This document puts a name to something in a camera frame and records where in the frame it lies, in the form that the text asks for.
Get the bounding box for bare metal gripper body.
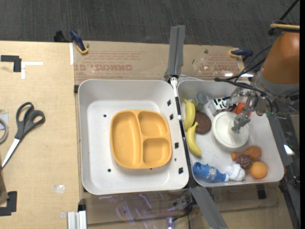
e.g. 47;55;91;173
225;79;268;116

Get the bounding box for orange-red toy food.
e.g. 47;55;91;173
234;102;252;116

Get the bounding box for white round bowl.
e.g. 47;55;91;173
212;111;249;149

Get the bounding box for black and white spotted carton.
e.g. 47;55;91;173
209;96;235;111

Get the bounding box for orange-brown chicken drumstick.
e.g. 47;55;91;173
230;146;262;162

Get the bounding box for brown biscuit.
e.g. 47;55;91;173
193;111;212;135

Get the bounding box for white plastic tray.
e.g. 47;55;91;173
78;79;190;196
176;80;285;187

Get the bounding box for small grey and green can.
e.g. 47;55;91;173
192;92;210;112

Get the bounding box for yellow banana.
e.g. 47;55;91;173
186;122;203;157
183;99;196;131

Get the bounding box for white lumpy toy food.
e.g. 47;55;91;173
225;163;246;182

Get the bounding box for orange ball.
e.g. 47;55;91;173
249;161;268;179

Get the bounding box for blue bottle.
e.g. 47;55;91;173
192;162;230;183

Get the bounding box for orange divided plate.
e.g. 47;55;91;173
110;109;173;169

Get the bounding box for brown cardboard board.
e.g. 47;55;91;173
72;41;286;225

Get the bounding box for grey tape roll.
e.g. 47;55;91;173
0;113;9;145

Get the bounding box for grey-handled scissors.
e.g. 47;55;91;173
1;102;46;169

